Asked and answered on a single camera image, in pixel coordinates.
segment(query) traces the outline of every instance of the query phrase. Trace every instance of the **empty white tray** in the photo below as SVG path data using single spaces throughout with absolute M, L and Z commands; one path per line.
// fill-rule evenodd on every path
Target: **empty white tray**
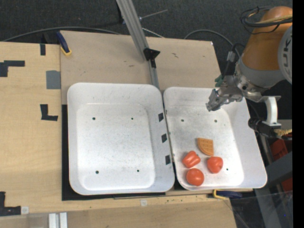
M 152 85 L 77 83 L 67 93 L 69 181 L 82 195 L 165 192 L 174 171 Z
M 267 175 L 255 133 L 248 126 L 250 115 L 245 99 L 223 105 L 209 112 L 206 103 L 212 89 L 171 87 L 164 92 L 164 104 L 170 142 L 179 183 L 188 190 L 231 188 L 260 188 Z M 223 169 L 211 173 L 207 168 L 209 156 L 197 145 L 197 138 L 212 139 L 214 156 L 224 161 Z M 188 169 L 181 162 L 194 150 L 201 162 L 194 168 L 205 176 L 201 186 L 190 185 L 186 180 Z

